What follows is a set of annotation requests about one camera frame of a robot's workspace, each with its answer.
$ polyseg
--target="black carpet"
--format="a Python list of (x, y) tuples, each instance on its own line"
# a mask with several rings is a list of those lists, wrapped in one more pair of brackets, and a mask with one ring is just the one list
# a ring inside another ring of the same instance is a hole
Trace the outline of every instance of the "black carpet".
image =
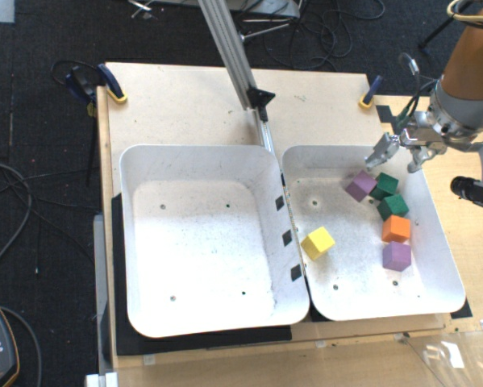
[[(398, 57), (410, 54), (426, 77), (443, 72), (463, 25), (451, 23), (425, 52), (418, 44), (446, 20), (451, 1), (306, 0), (300, 24), (249, 40), (247, 56), (253, 68), (366, 73), (370, 81), (382, 75), (379, 94), (411, 95), (414, 80)], [(150, 19), (133, 19), (136, 8), (124, 0), (15, 0), (15, 23), (0, 23), (0, 162), (26, 177), (35, 196), (25, 229), (0, 261), (0, 305), (35, 330), (44, 386), (83, 386), (85, 375), (98, 370), (91, 260), (99, 171), (85, 183), (92, 118), (54, 82), (52, 64), (223, 65), (198, 8), (152, 7)], [(234, 16), (245, 35), (269, 26)], [(20, 188), (0, 193), (0, 250), (26, 211), (16, 193), (24, 199)], [(33, 386), (33, 342), (10, 323), (22, 360), (16, 385)]]

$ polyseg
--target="orange cube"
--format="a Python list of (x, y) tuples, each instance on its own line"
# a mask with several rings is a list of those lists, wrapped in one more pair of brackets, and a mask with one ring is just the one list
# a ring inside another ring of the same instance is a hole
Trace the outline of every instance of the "orange cube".
[(410, 220), (397, 215), (390, 215), (383, 223), (382, 240), (403, 243), (411, 237)]

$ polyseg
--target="white tray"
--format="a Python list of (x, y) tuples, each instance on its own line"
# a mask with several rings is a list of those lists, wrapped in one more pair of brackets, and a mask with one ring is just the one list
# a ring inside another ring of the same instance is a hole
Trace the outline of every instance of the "white tray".
[(260, 146), (136, 145), (119, 167), (127, 312), (140, 334), (304, 318), (309, 295), (274, 155)]
[(331, 320), (448, 313), (462, 307), (464, 286), (422, 171), (409, 174), (411, 154), (401, 149), (368, 171), (399, 180), (410, 208), (412, 265), (402, 273), (382, 267), (379, 201), (356, 201), (345, 188), (361, 170), (371, 146), (296, 146), (282, 159), (298, 239), (325, 227), (335, 246), (316, 261), (303, 252), (316, 309)]

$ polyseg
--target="wooden table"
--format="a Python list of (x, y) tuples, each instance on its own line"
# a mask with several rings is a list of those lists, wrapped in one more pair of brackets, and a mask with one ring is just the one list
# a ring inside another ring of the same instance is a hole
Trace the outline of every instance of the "wooden table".
[[(110, 200), (119, 191), (119, 157), (133, 144), (258, 144), (250, 113), (241, 109), (224, 68), (160, 64), (107, 64), (128, 94), (117, 105), (98, 88), (98, 130), (110, 308), (111, 367), (119, 385), (439, 385), (417, 352), (394, 335), (442, 337), (481, 334), (483, 320), (483, 208), (459, 201), (450, 188), (455, 176), (481, 177), (477, 154), (453, 150), (424, 164), (439, 218), (473, 312), (375, 318), (350, 322), (311, 322), (291, 326), (291, 342), (202, 349), (149, 356), (118, 356), (115, 351), (114, 265), (111, 255)], [(358, 107), (368, 90), (365, 75), (253, 70), (261, 89), (277, 94), (268, 106), (270, 128), (280, 160), (294, 144), (374, 145), (384, 131), (375, 106)], [(407, 97), (376, 96), (394, 114)], [(419, 108), (427, 107), (423, 98)], [(460, 339), (460, 347), (467, 343)]]

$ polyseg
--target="green cube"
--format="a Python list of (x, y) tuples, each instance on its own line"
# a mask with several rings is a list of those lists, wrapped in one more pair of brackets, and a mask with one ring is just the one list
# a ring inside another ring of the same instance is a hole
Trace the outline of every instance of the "green cube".
[(404, 202), (402, 195), (397, 193), (391, 197), (384, 198), (377, 206), (377, 210), (383, 221), (385, 221), (390, 215), (404, 216), (410, 209)]
[(394, 195), (399, 185), (398, 179), (391, 177), (384, 172), (379, 174), (379, 176), (376, 178), (376, 181), (376, 187), (368, 195), (370, 195), (372, 198), (378, 199), (379, 201)]

